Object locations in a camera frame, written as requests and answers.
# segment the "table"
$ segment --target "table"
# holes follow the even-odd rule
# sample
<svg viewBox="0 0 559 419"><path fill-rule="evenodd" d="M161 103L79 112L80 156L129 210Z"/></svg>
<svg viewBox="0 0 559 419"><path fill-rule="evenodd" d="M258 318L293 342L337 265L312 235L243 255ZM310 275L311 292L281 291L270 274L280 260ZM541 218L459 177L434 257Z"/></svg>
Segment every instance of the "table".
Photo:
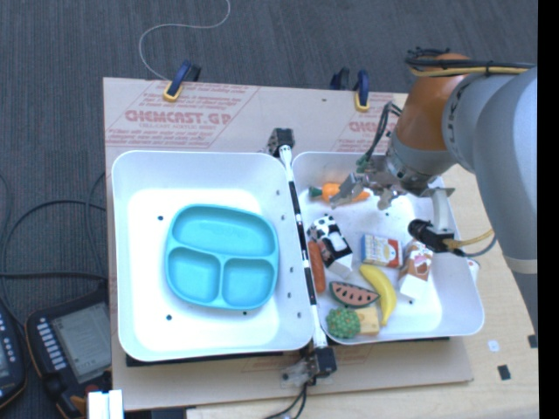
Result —
<svg viewBox="0 0 559 419"><path fill-rule="evenodd" d="M276 127L292 128L300 151L362 152L370 144L383 104L394 100L403 106L405 95L371 93L371 109L358 113L351 92L188 83L183 99L173 106L162 101L165 86L162 81L104 80L114 388L122 389L126 410L181 405L196 406L187 409L189 419L269 416L288 406L296 391L280 388L266 372L245 371L239 361L223 363L231 369L228 378L216 374L225 367L216 362L188 366L188 374L172 365L125 365L116 326L112 163L138 148L257 151ZM318 123L328 128L317 129ZM385 146L383 141L379 149ZM450 200L460 236L487 231L475 177L455 166L443 178L447 187L456 189ZM354 367L349 372L351 388L347 371L346 378L338 378L338 386L310 388L304 416L539 416L538 350L530 346L533 328L520 292L498 246L478 261L478 287L486 311L480 332L448 343L375 347L366 363L378 374L365 381L366 374ZM408 355L408 348L415 354ZM407 367L401 367L404 358ZM217 381L225 385L217 386Z"/></svg>

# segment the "gray carpet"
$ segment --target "gray carpet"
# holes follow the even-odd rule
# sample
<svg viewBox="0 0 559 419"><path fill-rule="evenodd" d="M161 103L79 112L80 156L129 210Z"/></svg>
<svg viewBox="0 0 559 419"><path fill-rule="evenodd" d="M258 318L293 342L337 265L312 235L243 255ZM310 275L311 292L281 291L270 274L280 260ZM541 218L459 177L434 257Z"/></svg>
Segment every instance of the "gray carpet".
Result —
<svg viewBox="0 0 559 419"><path fill-rule="evenodd" d="M73 201L16 225L0 271L107 272L105 213L91 209L92 249L83 205L105 166L102 79L155 79L138 52L145 30L215 24L226 9L224 0L0 0L0 173L14 195L6 231L42 203ZM220 27L160 29L143 46L150 66L168 77L189 58L204 82L328 88L346 66L367 69L372 91L407 93L414 78L404 57L416 46L536 63L538 0L231 0ZM0 227L6 197L0 185ZM104 206L103 187L91 201ZM24 320L95 285L9 278L2 296ZM527 294L537 329L535 287ZM26 390L0 416L60 414L30 367Z"/></svg>

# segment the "black device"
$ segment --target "black device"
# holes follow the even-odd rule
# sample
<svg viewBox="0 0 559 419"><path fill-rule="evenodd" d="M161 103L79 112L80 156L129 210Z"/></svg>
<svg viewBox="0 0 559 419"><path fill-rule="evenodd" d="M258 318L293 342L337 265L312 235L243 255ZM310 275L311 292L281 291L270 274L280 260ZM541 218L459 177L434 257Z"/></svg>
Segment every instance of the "black device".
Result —
<svg viewBox="0 0 559 419"><path fill-rule="evenodd" d="M24 354L16 325L0 301L0 409L25 388Z"/></svg>
<svg viewBox="0 0 559 419"><path fill-rule="evenodd" d="M85 417L87 393L111 389L107 285L25 322L33 365L65 418Z"/></svg>

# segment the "screen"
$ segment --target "screen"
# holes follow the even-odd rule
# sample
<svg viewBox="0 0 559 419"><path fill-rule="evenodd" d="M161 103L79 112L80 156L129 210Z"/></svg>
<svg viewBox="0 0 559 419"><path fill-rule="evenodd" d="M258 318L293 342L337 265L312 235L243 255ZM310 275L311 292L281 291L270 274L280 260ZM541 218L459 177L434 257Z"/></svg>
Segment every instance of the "screen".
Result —
<svg viewBox="0 0 559 419"><path fill-rule="evenodd" d="M3 351L3 346L0 343L0 379L7 375L10 375L10 369L8 368L6 353Z"/></svg>
<svg viewBox="0 0 559 419"><path fill-rule="evenodd" d="M52 321L78 383L111 365L111 326L107 304L99 303Z"/></svg>

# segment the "white cable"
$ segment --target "white cable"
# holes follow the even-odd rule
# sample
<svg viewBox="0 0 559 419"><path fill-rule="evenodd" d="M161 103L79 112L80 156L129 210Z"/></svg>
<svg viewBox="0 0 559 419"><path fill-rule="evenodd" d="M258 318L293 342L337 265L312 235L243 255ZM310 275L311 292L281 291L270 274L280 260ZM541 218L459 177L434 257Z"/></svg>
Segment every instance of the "white cable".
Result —
<svg viewBox="0 0 559 419"><path fill-rule="evenodd" d="M140 40L138 41L138 50L140 51L140 59L143 62L143 64L146 66L146 68L148 70L150 70L155 76L157 76L159 79L163 79L163 80L171 80L168 78L165 78L163 75L159 74L158 72L156 72L153 68L151 68L148 64L148 61L145 59L144 55L143 55L143 50L141 48L142 44L143 44L143 40L144 38L152 31L155 30L159 30L160 28L167 28L167 27L178 27L178 28L195 28L195 29L199 29L199 30L210 30L212 28L217 28L218 26L221 26L222 24L225 23L225 21L227 20L227 18L229 18L229 15L231 14L231 2L229 0L225 0L227 2L227 13L225 14L225 17L218 23L216 24L210 24L210 25L195 25L195 24L158 24L156 26L152 26L151 28L149 28L148 30L144 31L144 33L140 36Z"/></svg>

